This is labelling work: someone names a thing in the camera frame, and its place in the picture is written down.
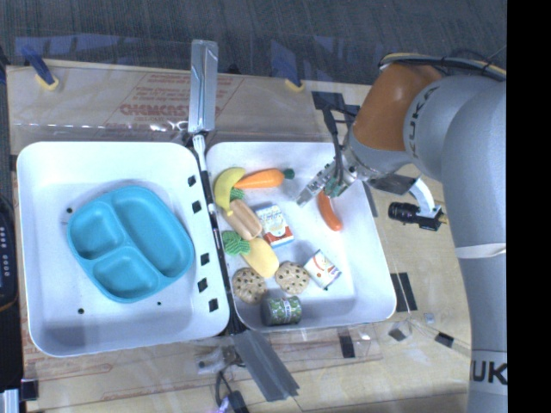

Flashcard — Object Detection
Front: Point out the orange carrot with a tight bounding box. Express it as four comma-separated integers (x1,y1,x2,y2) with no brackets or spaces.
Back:
233,167,296,191

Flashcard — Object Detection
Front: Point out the yellow banana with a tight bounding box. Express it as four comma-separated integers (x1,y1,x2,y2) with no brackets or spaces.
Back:
213,166,247,217

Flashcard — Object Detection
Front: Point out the yellow oval toy food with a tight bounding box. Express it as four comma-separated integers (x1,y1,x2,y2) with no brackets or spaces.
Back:
240,237,281,280

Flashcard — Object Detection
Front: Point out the orange sausage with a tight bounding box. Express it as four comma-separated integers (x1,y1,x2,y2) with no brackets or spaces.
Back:
317,189,344,233

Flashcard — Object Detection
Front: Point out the brown cardboard board red print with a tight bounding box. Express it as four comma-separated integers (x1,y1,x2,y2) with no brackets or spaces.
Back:
5,58,473,413

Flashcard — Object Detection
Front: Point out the tan chocolate chip biscuit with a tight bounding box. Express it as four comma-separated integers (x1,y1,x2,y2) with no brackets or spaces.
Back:
274,261,312,297
232,267,269,305

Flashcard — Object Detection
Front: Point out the tan hot dog bun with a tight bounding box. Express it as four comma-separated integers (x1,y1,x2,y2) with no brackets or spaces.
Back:
223,199,263,242

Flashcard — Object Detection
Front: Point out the white plastic tray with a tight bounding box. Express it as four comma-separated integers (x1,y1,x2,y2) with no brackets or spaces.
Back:
15,140,231,358
205,141,398,333

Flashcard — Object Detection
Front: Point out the black block with wires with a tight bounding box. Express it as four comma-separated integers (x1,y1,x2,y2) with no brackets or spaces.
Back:
226,390,251,413

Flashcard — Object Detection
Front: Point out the white can red print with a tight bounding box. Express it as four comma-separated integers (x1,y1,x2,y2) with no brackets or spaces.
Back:
302,248,344,292

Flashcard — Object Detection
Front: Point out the blue divided plate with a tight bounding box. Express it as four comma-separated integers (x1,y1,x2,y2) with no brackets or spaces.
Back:
66,185,195,305

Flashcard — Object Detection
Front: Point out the black cylinder on white bracket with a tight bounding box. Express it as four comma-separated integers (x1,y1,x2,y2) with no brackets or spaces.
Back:
387,177,447,232

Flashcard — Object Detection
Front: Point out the white blue red carton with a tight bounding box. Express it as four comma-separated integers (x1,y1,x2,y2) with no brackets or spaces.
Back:
254,203,295,250

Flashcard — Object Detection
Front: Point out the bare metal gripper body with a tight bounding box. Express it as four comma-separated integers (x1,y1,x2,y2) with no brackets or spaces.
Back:
321,157,372,198

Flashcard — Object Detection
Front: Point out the green can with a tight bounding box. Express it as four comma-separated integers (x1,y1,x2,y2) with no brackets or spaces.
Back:
259,295,303,328

